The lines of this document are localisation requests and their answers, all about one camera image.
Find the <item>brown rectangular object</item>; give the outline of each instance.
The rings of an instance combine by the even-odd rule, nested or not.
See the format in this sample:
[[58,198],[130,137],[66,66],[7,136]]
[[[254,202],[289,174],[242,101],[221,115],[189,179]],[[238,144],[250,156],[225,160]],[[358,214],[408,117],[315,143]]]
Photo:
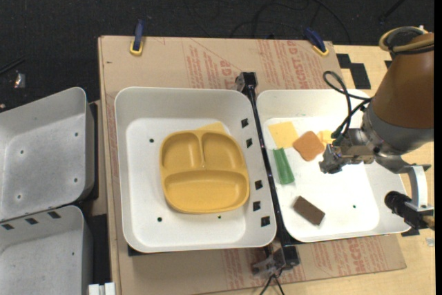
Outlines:
[[313,225],[319,225],[325,216],[322,210],[302,196],[296,198],[293,208],[299,215],[310,221]]
[[[128,51],[131,39],[104,36],[98,41],[105,112],[102,124],[110,261],[117,294],[138,295],[146,291],[152,294],[226,294],[227,290],[237,290],[235,295],[254,294],[257,290],[250,288],[262,287],[266,281],[253,276],[250,267],[263,259],[261,249],[128,255],[122,233],[114,99],[128,86],[231,88],[240,71],[256,71],[262,91],[326,88],[322,81],[324,70],[341,74],[334,47],[327,42],[330,55],[322,58],[311,50],[307,41],[149,37],[144,39],[142,56],[134,57]],[[368,59],[377,58],[376,48],[375,53],[372,47],[367,49]],[[419,275],[417,279],[426,278],[424,274],[430,271],[430,282],[419,282],[405,271],[385,272],[405,269],[405,261],[396,236],[375,236],[298,245],[301,265],[283,273],[281,281],[285,284],[285,292],[368,295],[375,287],[378,292],[385,290],[391,294],[415,294],[417,289],[421,294],[430,294],[428,290],[435,282],[431,272],[434,257],[431,250],[423,246],[425,238],[423,242],[412,239],[399,238],[399,241],[411,256],[413,274]],[[421,260],[423,254],[430,260],[429,264]],[[356,274],[366,275],[357,280],[340,281],[341,276]],[[325,278],[329,280],[324,283],[306,281]]]

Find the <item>green object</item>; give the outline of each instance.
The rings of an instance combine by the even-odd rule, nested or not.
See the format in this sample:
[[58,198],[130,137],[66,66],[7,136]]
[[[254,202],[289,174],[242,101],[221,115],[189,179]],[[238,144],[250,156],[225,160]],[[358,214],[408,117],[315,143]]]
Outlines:
[[295,181],[295,177],[291,172],[289,161],[287,156],[285,155],[284,148],[274,149],[273,156],[276,161],[276,168],[278,169],[279,182],[281,184],[292,183]]

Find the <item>robotic arm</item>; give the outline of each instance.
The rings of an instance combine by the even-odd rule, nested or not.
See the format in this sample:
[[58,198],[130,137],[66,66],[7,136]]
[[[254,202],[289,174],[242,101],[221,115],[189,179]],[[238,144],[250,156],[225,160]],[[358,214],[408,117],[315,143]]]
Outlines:
[[412,198],[392,191],[385,204],[414,229],[434,227],[425,179],[430,166],[408,164],[401,157],[434,141],[434,33],[397,28],[384,34],[379,45],[393,54],[392,65],[375,96],[358,107],[364,111],[361,127],[334,132],[320,169],[336,173],[346,164],[376,160],[393,173],[407,173]]

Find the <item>blue clamp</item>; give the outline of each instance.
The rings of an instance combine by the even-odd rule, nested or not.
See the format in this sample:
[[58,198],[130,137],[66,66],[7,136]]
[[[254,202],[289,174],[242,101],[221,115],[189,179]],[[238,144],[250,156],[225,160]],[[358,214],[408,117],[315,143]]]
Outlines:
[[138,19],[137,26],[135,27],[135,39],[131,42],[131,53],[133,55],[141,55],[143,51],[143,30],[145,21]]
[[304,30],[304,36],[313,44],[313,49],[319,54],[325,57],[329,54],[329,50],[325,47],[324,41],[321,36],[310,27]]

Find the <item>white tray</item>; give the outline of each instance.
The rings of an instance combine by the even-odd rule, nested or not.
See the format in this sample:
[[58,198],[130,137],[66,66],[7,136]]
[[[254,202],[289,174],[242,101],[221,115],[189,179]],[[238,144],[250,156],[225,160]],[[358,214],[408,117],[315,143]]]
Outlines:
[[94,185],[94,148],[81,88],[0,114],[0,221],[86,197]]
[[86,295],[93,242],[74,206],[0,224],[0,293]]
[[[350,93],[367,97],[358,90]],[[352,100],[355,107],[361,101]],[[318,155],[306,162],[293,148],[285,149],[295,182],[279,183],[272,149],[275,142],[267,128],[270,124],[293,122],[299,136],[307,131],[334,131],[347,116],[345,96],[334,90],[265,91],[257,98],[258,114],[274,176],[284,225],[289,234],[301,242],[334,240],[404,232],[410,226],[385,206],[390,191],[404,193],[400,175],[373,164],[347,165],[343,171],[324,174]],[[359,128],[362,113],[352,118],[351,128]],[[302,196],[325,212],[319,226],[311,224],[294,211],[294,202]]]
[[[230,90],[125,88],[115,99],[123,232],[144,253],[261,247],[276,235],[270,188],[249,100]],[[248,124],[243,128],[242,121]],[[176,131],[222,122],[241,146],[250,197],[240,208],[193,215],[168,206],[160,146]],[[247,147],[247,140],[252,144]]]

